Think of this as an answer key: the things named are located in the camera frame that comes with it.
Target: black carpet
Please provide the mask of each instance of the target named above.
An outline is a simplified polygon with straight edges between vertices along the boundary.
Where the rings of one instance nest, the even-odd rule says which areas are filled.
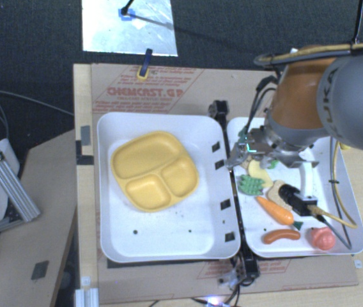
[[[177,58],[153,65],[255,69],[253,59],[313,43],[348,42],[358,0],[171,0]],[[73,111],[74,63],[140,63],[140,56],[82,51],[81,0],[0,0],[0,90]],[[363,42],[363,20],[360,33]],[[73,128],[73,118],[0,96],[10,141],[28,149]],[[4,137],[0,122],[0,139]]]

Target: yellow plate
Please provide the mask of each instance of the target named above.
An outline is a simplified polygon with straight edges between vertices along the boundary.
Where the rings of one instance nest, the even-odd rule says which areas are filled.
[[[199,173],[184,146],[170,133],[157,131],[114,151],[111,169],[132,204],[157,212],[192,194]]]

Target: toy sausage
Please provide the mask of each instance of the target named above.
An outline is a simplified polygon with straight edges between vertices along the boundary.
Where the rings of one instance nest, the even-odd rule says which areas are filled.
[[[268,232],[266,235],[264,235],[263,242],[265,244],[271,244],[279,239],[298,240],[299,238],[301,238],[301,234],[298,231],[283,229]]]

